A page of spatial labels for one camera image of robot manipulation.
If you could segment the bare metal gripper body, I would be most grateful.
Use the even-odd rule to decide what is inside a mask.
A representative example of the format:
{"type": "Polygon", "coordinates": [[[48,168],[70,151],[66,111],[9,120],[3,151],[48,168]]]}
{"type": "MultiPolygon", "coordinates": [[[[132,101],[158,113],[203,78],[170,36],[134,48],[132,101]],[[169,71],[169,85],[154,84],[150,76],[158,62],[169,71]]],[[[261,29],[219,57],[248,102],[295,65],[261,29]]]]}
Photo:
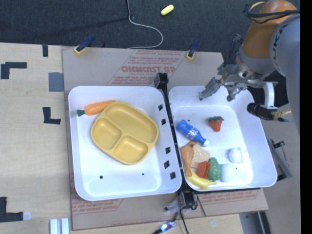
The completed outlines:
{"type": "Polygon", "coordinates": [[[220,83],[225,87],[263,87],[267,74],[261,74],[249,69],[243,64],[220,65],[220,83]]]}

